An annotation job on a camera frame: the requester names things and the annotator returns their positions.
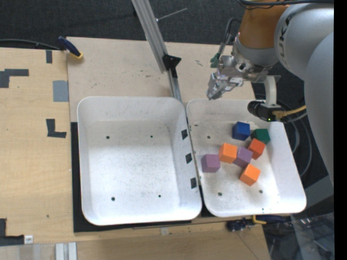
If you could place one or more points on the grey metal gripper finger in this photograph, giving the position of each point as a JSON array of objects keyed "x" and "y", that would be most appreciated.
[
  {"x": 212, "y": 87},
  {"x": 223, "y": 88}
]

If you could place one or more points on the pale wood board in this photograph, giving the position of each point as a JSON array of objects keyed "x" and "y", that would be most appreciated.
[{"x": 116, "y": 69}]

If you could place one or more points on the green cube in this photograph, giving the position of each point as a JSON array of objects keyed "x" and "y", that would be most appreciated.
[{"x": 262, "y": 135}]

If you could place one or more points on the purple cube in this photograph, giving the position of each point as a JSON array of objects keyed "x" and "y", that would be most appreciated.
[
  {"x": 244, "y": 156},
  {"x": 210, "y": 163}
]

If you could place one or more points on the black cylinder on white bracket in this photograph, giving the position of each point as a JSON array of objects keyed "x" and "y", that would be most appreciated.
[{"x": 261, "y": 110}]

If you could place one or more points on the white plastic tray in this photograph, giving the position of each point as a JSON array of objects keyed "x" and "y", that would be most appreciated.
[
  {"x": 233, "y": 196},
  {"x": 135, "y": 161}
]

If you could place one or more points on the blue cube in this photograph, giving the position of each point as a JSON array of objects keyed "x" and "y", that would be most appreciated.
[{"x": 240, "y": 130}]

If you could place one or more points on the orange cube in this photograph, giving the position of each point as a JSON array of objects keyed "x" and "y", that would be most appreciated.
[
  {"x": 249, "y": 174},
  {"x": 227, "y": 152},
  {"x": 256, "y": 147}
]

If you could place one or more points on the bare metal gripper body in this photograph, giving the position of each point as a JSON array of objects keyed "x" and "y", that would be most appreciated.
[{"x": 233, "y": 67}]

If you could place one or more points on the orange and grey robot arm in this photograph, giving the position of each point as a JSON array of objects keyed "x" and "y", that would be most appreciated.
[{"x": 303, "y": 42}]

